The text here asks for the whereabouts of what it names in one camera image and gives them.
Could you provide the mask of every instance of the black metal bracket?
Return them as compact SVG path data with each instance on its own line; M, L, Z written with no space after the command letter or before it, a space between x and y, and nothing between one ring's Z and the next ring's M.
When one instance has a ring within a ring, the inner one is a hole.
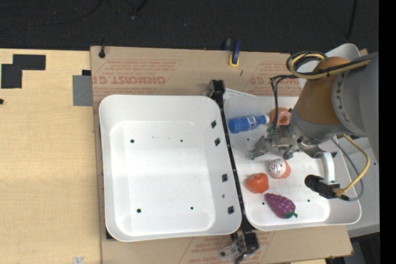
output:
M238 177L238 172L236 170L236 165L235 165L235 159L234 159L234 154L233 150L231 148L231 142L230 142L230 135L228 133L228 126L227 126L227 120L225 117L224 113L224 99L223 95L225 92L225 84L224 81L222 80L211 80L208 89L207 89L207 96L216 101L217 105L220 108L220 112L222 114L222 122L223 122L223 128L224 128L224 134L225 134L225 140L227 142L227 148L228 148L228 154L230 156L230 162L231 162L231 167L233 169L233 174L234 174L234 179L235 179L235 186L236 186L236 192L238 194L238 199L239 199L239 207L242 212L242 223L241 223L241 229L244 237L244 243L246 247L246 251L244 251L236 260L236 263L239 263L243 257L247 254L253 254L256 250L260 248L259 245L259 240L253 232L253 228L246 218L246 211L243 203L243 196L242 196L242 190L241 186L239 183L239 177ZM234 233L231 235L233 241L238 237L237 233Z

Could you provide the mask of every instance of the blue and yellow clamp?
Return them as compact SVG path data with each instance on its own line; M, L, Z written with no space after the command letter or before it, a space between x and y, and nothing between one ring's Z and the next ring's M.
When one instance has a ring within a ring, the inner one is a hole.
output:
M230 55L230 66L238 67L239 66L239 50L241 48L241 43L238 39L235 39L234 50Z

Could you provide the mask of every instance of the purple grapes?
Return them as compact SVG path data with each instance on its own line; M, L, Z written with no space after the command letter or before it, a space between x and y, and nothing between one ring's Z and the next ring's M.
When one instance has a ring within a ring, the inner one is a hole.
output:
M296 205L289 198L281 195L265 194L265 199L278 217L288 219L295 216L297 218Z

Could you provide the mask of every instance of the gray cable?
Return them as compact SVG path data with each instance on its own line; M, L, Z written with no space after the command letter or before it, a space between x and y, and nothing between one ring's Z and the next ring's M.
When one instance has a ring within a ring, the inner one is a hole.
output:
M345 152L345 150L341 147L341 145L334 140L334 138L331 138L331 141L333 141L333 143L341 150L341 152L345 155L345 157L348 159L349 163L352 165L352 168L355 170L356 174L359 175L359 171L356 168L355 164L352 162L351 158L349 157L349 155ZM361 190L360 190L360 194L355 197L355 198L349 198L348 201L349 202L354 202L355 200L358 200L363 192L364 192L364 187L363 187L363 181L362 178L359 180L360 181L360 186L361 186Z

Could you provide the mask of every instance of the cardboard sheet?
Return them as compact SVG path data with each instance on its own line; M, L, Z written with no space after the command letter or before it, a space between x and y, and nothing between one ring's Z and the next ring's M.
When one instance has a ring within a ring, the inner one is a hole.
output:
M230 52L186 49L91 47L93 108L97 151L102 259L105 264L226 264L219 250L230 236L189 237L124 243L106 237L103 202L103 165L98 107L113 94L201 95L213 79L226 88L257 96L272 96L270 79L288 74L288 54L241 52L239 66L228 65ZM298 96L298 80L284 80L279 96ZM353 251L345 226L257 232L260 249L245 264L286 263L341 257Z

